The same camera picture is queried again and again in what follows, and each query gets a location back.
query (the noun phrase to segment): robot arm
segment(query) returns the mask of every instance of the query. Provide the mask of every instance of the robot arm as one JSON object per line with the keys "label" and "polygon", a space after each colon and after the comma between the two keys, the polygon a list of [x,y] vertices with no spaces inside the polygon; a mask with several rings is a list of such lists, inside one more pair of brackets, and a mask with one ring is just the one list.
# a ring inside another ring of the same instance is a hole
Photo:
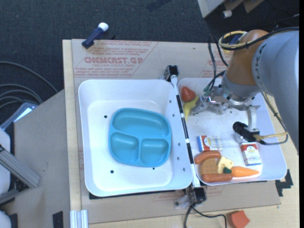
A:
{"label": "robot arm", "polygon": [[299,28],[272,33],[252,30],[234,45],[222,40],[219,44],[234,53],[221,86],[200,100],[244,110],[245,103],[259,92],[273,96],[299,154]]}

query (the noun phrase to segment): black carpet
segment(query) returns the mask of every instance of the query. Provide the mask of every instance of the black carpet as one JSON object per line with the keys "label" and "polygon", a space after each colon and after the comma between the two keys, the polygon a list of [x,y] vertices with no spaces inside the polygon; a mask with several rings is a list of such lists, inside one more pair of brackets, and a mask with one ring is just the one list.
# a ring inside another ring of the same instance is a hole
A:
{"label": "black carpet", "polygon": [[[86,39],[100,22],[109,24],[104,39],[173,42],[207,42],[209,34],[220,38],[239,29],[299,26],[299,16],[290,19],[299,14],[299,0],[265,0],[250,13],[241,4],[227,19],[220,16],[223,5],[203,19],[197,0],[0,0],[0,8],[0,61],[35,71],[58,91],[64,87],[62,40]],[[29,87],[42,101],[56,93],[28,71],[0,63],[3,84]],[[0,124],[20,105],[4,105],[13,101],[3,99],[12,89],[0,87]]]}

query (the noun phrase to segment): toy sausage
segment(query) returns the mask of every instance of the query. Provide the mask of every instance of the toy sausage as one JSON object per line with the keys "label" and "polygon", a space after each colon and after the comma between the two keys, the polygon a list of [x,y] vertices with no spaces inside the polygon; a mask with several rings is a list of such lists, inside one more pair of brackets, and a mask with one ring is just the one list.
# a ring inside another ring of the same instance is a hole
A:
{"label": "toy sausage", "polygon": [[230,181],[232,179],[232,174],[204,174],[202,175],[202,179],[204,182]]}
{"label": "toy sausage", "polygon": [[203,151],[194,158],[195,164],[201,164],[205,159],[219,158],[220,152],[217,150]]}

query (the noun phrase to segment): white plate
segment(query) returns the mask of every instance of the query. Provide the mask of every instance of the white plate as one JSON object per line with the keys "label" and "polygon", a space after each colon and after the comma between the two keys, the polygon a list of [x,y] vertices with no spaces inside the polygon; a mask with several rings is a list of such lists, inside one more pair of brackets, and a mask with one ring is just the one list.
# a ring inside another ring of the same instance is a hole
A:
{"label": "white plate", "polygon": [[[188,187],[192,171],[176,94],[161,80],[90,79],[78,89],[85,184],[96,196],[179,190]],[[122,164],[110,154],[109,126],[121,108],[138,108],[164,115],[172,132],[171,153],[159,167]]]}
{"label": "white plate", "polygon": [[[209,78],[184,78],[179,84],[179,92],[181,89],[187,86],[193,90],[196,95],[203,95],[203,89],[210,82]],[[261,94],[257,94],[252,105],[259,105],[256,110],[256,126],[261,135],[274,134],[274,128],[272,126],[271,119],[266,107],[266,103]],[[235,140],[235,133],[232,129],[232,125],[235,122],[242,122],[248,124],[247,111],[239,111],[236,109],[228,109],[224,114],[216,114],[209,107],[205,111],[196,115],[189,115],[186,121],[189,141],[191,144],[191,150],[193,157],[199,154],[199,146],[197,142],[197,136],[201,135],[219,135],[223,144],[223,151],[221,155],[232,160],[234,166],[248,167],[260,172],[258,175],[245,177],[245,178],[233,178],[226,182],[210,182],[207,185],[223,185],[239,182],[252,182],[252,181],[267,181],[267,180],[279,180],[286,175],[287,166],[281,150],[280,145],[262,145],[258,144],[258,151],[262,159],[262,164],[246,166],[242,156],[239,144]],[[266,142],[276,143],[277,138],[267,138]],[[200,165],[196,165],[197,177],[203,182],[200,176]]]}

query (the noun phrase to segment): blue divided plate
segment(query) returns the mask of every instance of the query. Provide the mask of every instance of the blue divided plate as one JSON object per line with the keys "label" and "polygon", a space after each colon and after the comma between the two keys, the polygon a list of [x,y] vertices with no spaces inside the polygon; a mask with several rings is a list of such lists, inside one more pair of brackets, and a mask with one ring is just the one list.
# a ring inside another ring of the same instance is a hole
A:
{"label": "blue divided plate", "polygon": [[171,128],[161,114],[122,108],[111,119],[109,149],[118,162],[143,167],[164,164],[171,150]]}

